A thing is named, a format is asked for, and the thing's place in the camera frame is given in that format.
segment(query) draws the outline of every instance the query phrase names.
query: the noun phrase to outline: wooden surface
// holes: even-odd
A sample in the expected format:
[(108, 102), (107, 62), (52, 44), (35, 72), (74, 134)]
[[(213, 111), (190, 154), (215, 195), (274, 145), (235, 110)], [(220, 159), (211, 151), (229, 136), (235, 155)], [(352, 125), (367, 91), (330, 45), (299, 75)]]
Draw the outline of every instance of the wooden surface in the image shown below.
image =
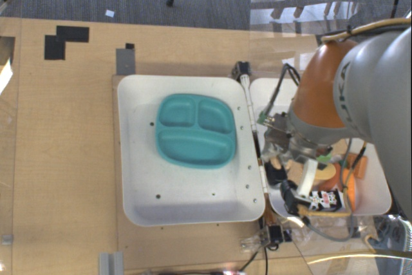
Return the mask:
[[(45, 61), (44, 36), (55, 35), (58, 24), (90, 27), (89, 43), (66, 43), (65, 61)], [(125, 43), (135, 44), (141, 74), (225, 76), (236, 61), (248, 59), (249, 42), (250, 33), (242, 31), (24, 19), (13, 274), (96, 274), (99, 253), (117, 250), (125, 252), (129, 268), (183, 267), (182, 253), (192, 261), (190, 269), (242, 264), (248, 256), (240, 254), (239, 239), (254, 231), (254, 223), (129, 225), (133, 247), (118, 246), (118, 239), (124, 241), (117, 236), (111, 80), (116, 48)], [(270, 257), (288, 257), (270, 274), (310, 273), (293, 243)], [(253, 263), (249, 274), (262, 267)]]

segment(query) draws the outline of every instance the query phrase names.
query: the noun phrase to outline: wooden table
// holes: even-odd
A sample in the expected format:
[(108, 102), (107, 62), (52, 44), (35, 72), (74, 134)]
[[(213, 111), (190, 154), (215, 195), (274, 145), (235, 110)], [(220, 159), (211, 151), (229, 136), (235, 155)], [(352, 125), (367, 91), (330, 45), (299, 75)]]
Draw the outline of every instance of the wooden table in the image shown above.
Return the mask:
[[(118, 245), (112, 77), (115, 53), (136, 48), (136, 72), (227, 76), (236, 61), (309, 52), (314, 37), (166, 26), (5, 19), (19, 59), (12, 245), (13, 274), (96, 274), (101, 252), (123, 251), (128, 274), (156, 269), (235, 269), (239, 239), (255, 223), (134, 227)], [(44, 60), (56, 26), (87, 26), (88, 43), (66, 43), (65, 61)], [(293, 243), (270, 255), (271, 274), (311, 274)], [(248, 268), (262, 274), (259, 255)]]

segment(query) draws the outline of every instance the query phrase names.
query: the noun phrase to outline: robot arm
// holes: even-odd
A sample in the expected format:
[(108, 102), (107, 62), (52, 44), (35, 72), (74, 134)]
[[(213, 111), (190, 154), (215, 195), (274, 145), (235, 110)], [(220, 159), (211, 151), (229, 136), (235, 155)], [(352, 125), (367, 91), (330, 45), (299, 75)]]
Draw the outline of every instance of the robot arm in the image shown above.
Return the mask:
[[(277, 116), (265, 133), (283, 160), (315, 159), (342, 138), (373, 143), (395, 197), (412, 219), (411, 28), (360, 44), (324, 44), (283, 118)], [(287, 148), (281, 147), (285, 136)]]

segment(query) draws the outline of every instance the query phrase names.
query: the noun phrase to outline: teal plate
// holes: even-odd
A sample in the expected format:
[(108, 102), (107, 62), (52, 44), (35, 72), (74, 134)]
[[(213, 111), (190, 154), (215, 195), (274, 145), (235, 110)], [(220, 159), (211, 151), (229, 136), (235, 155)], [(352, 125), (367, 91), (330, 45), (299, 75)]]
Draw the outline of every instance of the teal plate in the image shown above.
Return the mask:
[(224, 166), (236, 150), (232, 111), (211, 97), (170, 95), (158, 110), (156, 146), (159, 154), (173, 164), (195, 168)]

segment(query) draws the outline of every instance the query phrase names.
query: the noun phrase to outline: white tray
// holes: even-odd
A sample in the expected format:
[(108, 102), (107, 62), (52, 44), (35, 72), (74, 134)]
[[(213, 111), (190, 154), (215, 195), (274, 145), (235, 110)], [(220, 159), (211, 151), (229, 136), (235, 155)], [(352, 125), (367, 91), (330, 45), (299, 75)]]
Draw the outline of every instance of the white tray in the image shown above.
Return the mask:
[[(255, 118), (259, 117), (260, 112), (265, 108), (269, 101), (273, 90), (276, 87), (278, 80), (269, 78), (256, 79), (250, 86), (250, 94), (254, 106)], [(274, 112), (287, 112), (290, 101), (296, 92), (296, 85), (291, 79), (284, 79), (279, 95), (276, 99), (276, 106)], [(257, 125), (257, 132), (259, 137), (259, 145), (263, 148), (264, 138), (263, 134), (266, 127)], [(363, 141), (353, 139), (351, 152), (358, 153), (361, 150)], [(375, 151), (375, 146), (368, 144), (365, 155), (368, 157), (368, 166), (366, 168), (364, 179), (356, 179), (357, 190), (357, 205), (354, 212), (355, 215), (377, 215), (386, 213), (391, 207), (391, 195), (389, 192), (386, 178), (380, 165), (378, 156)], [(281, 216), (287, 217), (284, 207), (284, 201), (281, 196), (279, 188), (268, 188), (270, 195), (270, 203), (274, 210)]]
[[(155, 145), (156, 114), (175, 93), (214, 97), (232, 110), (236, 153), (220, 169), (168, 163)], [(243, 88), (228, 78), (128, 76), (118, 85), (123, 206), (137, 225), (249, 222), (265, 208)]]

